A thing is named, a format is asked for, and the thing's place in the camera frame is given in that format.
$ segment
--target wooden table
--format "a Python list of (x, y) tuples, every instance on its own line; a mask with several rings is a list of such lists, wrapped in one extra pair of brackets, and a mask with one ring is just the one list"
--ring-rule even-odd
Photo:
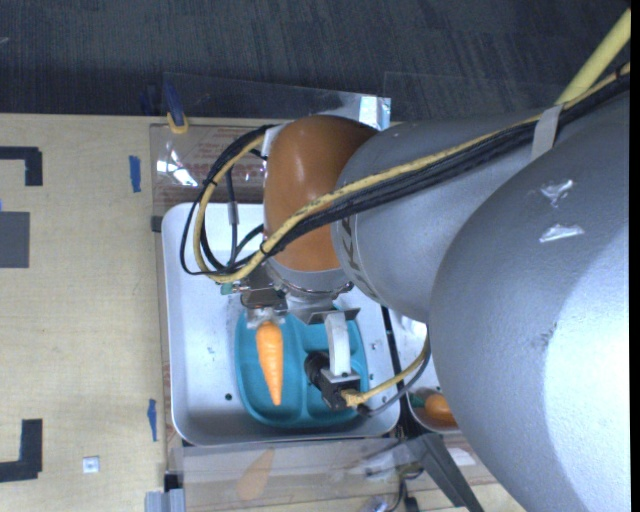
[[(25, 186), (24, 162), (0, 160), (2, 211), (30, 212), (29, 267), (0, 268), (0, 462), (19, 458), (22, 420), (43, 422), (42, 472), (0, 483), (0, 510), (143, 510), (145, 493), (162, 488), (152, 122), (163, 120), (0, 115), (0, 146), (43, 154), (42, 186)], [(130, 156), (140, 159), (138, 193)], [(99, 471), (84, 472), (85, 457), (99, 457)], [(476, 492), (488, 510), (520, 510), (499, 485)], [(439, 491), (420, 500), (447, 507)]]

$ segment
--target yellow tube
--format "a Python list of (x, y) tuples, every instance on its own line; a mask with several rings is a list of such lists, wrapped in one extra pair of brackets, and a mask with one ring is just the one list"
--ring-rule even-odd
[(631, 8), (620, 19), (584, 63), (578, 74), (556, 100), (556, 105), (572, 100), (591, 87), (616, 55), (631, 39)]

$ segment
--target transparent acrylic sheet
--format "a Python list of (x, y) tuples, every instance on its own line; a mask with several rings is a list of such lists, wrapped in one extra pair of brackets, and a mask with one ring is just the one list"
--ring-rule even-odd
[(378, 130), (389, 126), (390, 100), (368, 94), (183, 73), (164, 73), (163, 81), (176, 89), (187, 116), (297, 119), (333, 114)]
[[(187, 117), (296, 119), (309, 114), (332, 114), (355, 119), (379, 130), (389, 126), (390, 104), (376, 96), (266, 84), (184, 74), (165, 74), (178, 91)], [(236, 138), (254, 126), (191, 125), (185, 134), (174, 134), (168, 125), (149, 130), (153, 174), (154, 215), (172, 206), (192, 202), (211, 164)], [(232, 172), (236, 200), (260, 203), (265, 162), (253, 155), (240, 160)], [(226, 188), (218, 187), (212, 200), (223, 202)]]
[[(375, 495), (392, 501), (398, 491), (399, 474), (415, 472), (427, 453), (423, 438), (177, 448), (170, 453), (169, 472), (179, 476), (190, 510)], [(445, 438), (445, 444), (470, 485), (495, 482), (464, 438), (449, 439), (447, 442)], [(412, 492), (437, 489), (426, 473), (409, 483)]]
[(386, 72), (384, 95), (393, 121), (459, 119), (551, 106), (562, 84)]

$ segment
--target teal tray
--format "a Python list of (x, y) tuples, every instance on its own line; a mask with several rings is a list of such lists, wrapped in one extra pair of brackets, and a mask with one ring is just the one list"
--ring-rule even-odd
[[(328, 352), (324, 324), (305, 325), (287, 315), (280, 326), (284, 340), (284, 381), (282, 403), (273, 405), (262, 375), (256, 331), (247, 327), (243, 313), (236, 326), (235, 366), (240, 398), (245, 409), (260, 423), (282, 428), (316, 428), (344, 423), (357, 416), (353, 409), (331, 411), (322, 401), (320, 390), (312, 385), (304, 372), (304, 361), (310, 352)], [(351, 367), (361, 376), (362, 391), (368, 390), (367, 362), (360, 332), (355, 321), (347, 322)]]

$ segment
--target sink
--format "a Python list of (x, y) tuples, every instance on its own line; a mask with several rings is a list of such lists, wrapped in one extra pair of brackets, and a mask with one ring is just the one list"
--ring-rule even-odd
[[(187, 442), (199, 446), (265, 441), (301, 441), (351, 437), (377, 437), (398, 422), (400, 407), (393, 404), (372, 418), (356, 416), (321, 427), (273, 426), (258, 421), (243, 405), (235, 365), (235, 333), (244, 308), (238, 294), (223, 296), (219, 286), (205, 276), (182, 270), (180, 239), (191, 208), (173, 207), (162, 222), (162, 256), (166, 288), (166, 318), (171, 364), (171, 404), (176, 430)], [(262, 223), (262, 205), (239, 205), (239, 237)], [(227, 205), (212, 204), (206, 212), (207, 238), (222, 260), (229, 257), (231, 228)], [(246, 253), (258, 249), (254, 239)], [(186, 261), (197, 269), (190, 244)], [(339, 308), (360, 308), (355, 319), (362, 340), (369, 388), (394, 374), (380, 306), (359, 290), (341, 295)], [(395, 393), (395, 387), (369, 401), (379, 407)]]

